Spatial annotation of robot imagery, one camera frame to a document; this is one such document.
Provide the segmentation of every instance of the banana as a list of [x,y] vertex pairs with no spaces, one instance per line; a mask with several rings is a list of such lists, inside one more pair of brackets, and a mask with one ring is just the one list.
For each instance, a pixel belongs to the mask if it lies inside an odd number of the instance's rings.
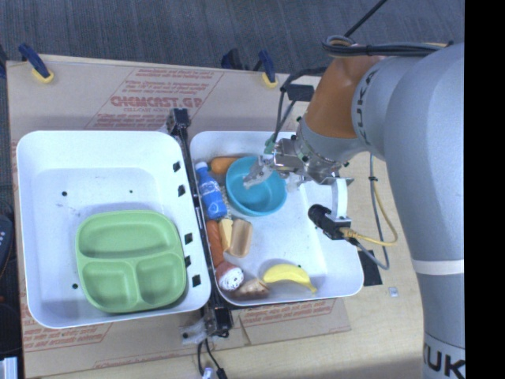
[[265,283],[274,283],[277,281],[289,280],[304,287],[307,287],[312,292],[317,289],[310,282],[309,274],[301,267],[292,264],[276,264],[270,267],[263,275]]

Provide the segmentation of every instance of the green plate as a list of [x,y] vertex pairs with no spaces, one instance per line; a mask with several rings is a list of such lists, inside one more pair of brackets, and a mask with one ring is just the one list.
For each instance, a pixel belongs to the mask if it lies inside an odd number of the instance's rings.
[[175,302],[185,290],[178,230],[158,212],[90,216],[77,230],[76,254],[86,298],[104,312],[155,309]]

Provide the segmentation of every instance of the blue bottle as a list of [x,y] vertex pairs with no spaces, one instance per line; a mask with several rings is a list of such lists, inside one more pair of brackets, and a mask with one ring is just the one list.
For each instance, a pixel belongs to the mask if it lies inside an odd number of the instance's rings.
[[204,161],[195,166],[198,174],[198,190],[204,202],[205,212],[209,219],[219,219],[228,213],[228,209],[223,201],[223,195],[219,189],[219,184],[208,173],[208,165]]

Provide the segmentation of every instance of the dark gray carpet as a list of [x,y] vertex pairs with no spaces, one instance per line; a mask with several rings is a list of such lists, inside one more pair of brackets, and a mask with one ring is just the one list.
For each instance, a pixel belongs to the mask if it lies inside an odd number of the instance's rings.
[[[325,66],[320,47],[379,0],[0,0],[0,44],[11,59],[27,43],[44,54],[220,67],[238,48],[253,67],[267,49],[281,73]],[[465,0],[389,0],[352,37],[363,44],[462,42]],[[0,81],[0,206],[12,204],[6,83]],[[14,262],[0,296],[17,310]],[[0,312],[0,358],[19,345],[19,321]]]

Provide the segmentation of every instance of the yellow clamp tip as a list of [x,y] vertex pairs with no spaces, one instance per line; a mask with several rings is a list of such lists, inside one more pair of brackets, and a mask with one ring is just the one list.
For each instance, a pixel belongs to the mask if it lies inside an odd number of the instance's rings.
[[35,76],[35,79],[37,79],[38,81],[41,81],[43,83],[51,83],[54,79],[54,73],[51,72],[50,70],[48,70],[49,72],[49,76],[48,77],[42,77],[42,74],[40,74],[39,72],[37,72],[35,69],[32,69],[32,74]]
[[268,76],[266,73],[262,73],[261,74],[261,77],[263,78],[263,81],[265,82],[265,84],[267,85],[267,87],[270,87],[270,88],[274,88],[279,82],[277,81],[277,77],[275,78],[275,81],[270,81],[268,79]]

